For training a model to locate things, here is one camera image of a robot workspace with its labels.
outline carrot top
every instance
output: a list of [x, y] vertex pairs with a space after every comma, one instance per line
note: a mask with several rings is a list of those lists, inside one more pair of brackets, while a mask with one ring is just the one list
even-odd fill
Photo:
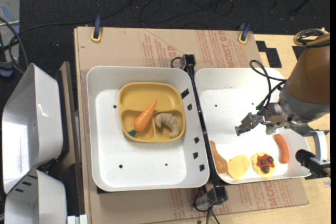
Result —
[[138, 117], [136, 117], [133, 125], [137, 132], [142, 132], [147, 127], [152, 119], [157, 103], [158, 101], [155, 99]]

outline yellow plate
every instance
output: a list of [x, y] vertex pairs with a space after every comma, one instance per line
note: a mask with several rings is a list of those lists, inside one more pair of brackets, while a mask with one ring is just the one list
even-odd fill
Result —
[[[142, 132], [135, 136], [129, 134], [134, 129], [133, 123], [147, 106], [157, 99], [151, 122]], [[119, 118], [124, 135], [136, 142], [154, 143], [171, 142], [179, 139], [185, 132], [185, 115], [182, 98], [179, 92], [169, 84], [158, 82], [134, 82], [124, 85], [118, 97]], [[170, 138], [171, 130], [164, 124], [161, 128], [155, 125], [154, 117], [160, 113], [170, 113], [176, 117], [180, 134]]]

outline cardboard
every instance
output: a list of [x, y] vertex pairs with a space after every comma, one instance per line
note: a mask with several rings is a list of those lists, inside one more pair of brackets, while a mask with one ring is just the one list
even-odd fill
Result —
[[[90, 40], [92, 31], [92, 27], [78, 27], [74, 33], [83, 188], [89, 223], [141, 224], [172, 220], [180, 220], [178, 223], [196, 223], [196, 220], [187, 220], [204, 217], [203, 213], [192, 208], [196, 189], [98, 194], [91, 171], [87, 72], [95, 66], [104, 65], [169, 67], [174, 57], [183, 54], [195, 55], [197, 69], [249, 67], [249, 61], [252, 59], [259, 61], [262, 59], [267, 65], [267, 58], [259, 54], [252, 33], [248, 35], [247, 44], [242, 45], [237, 41], [239, 36], [237, 31], [103, 28], [100, 43]], [[296, 178], [229, 185], [226, 188], [229, 201], [216, 206], [214, 213], [217, 217], [222, 217], [221, 215], [224, 217], [232, 213], [252, 214], [263, 209], [306, 205], [308, 199], [304, 184], [304, 180]], [[306, 211], [298, 215], [309, 217], [309, 212], [313, 212], [311, 208], [307, 208]], [[237, 219], [244, 219], [245, 223], [259, 223], [257, 219], [254, 222], [248, 216], [241, 217], [239, 214]], [[283, 223], [283, 219], [276, 218], [274, 223]]]

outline toy food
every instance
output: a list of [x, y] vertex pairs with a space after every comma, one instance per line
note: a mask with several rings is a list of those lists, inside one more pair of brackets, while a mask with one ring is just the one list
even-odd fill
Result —
[[171, 133], [168, 134], [170, 138], [177, 137], [180, 134], [180, 126], [177, 122], [177, 119], [173, 114], [170, 113], [160, 113], [155, 116], [155, 125], [158, 128], [161, 128], [161, 125], [166, 125], [170, 130]]
[[238, 155], [227, 163], [227, 173], [234, 179], [244, 176], [251, 164], [246, 155]]
[[133, 126], [134, 130], [128, 132], [130, 135], [135, 136], [136, 132], [142, 132], [147, 127], [148, 123], [151, 121], [152, 116], [155, 111], [155, 106], [158, 103], [157, 100], [154, 100], [144, 111], [136, 117]]
[[256, 153], [252, 156], [251, 162], [254, 171], [261, 176], [269, 176], [275, 171], [275, 163], [272, 156], [266, 152]]
[[282, 137], [281, 134], [276, 134], [274, 136], [275, 141], [278, 143], [281, 154], [280, 154], [280, 163], [285, 164], [288, 163], [289, 159], [289, 152], [288, 146], [285, 139]]
[[215, 166], [217, 169], [217, 172], [219, 174], [226, 173], [227, 172], [227, 162], [226, 159], [224, 159], [222, 156], [219, 155], [217, 149], [216, 149], [216, 144], [214, 141], [210, 141], [210, 146], [211, 146], [211, 151], [212, 151], [212, 156], [215, 161]]

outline brown cylinder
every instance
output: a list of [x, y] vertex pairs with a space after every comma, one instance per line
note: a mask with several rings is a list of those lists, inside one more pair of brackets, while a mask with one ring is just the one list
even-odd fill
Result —
[[306, 48], [286, 84], [298, 100], [330, 104], [330, 46]]

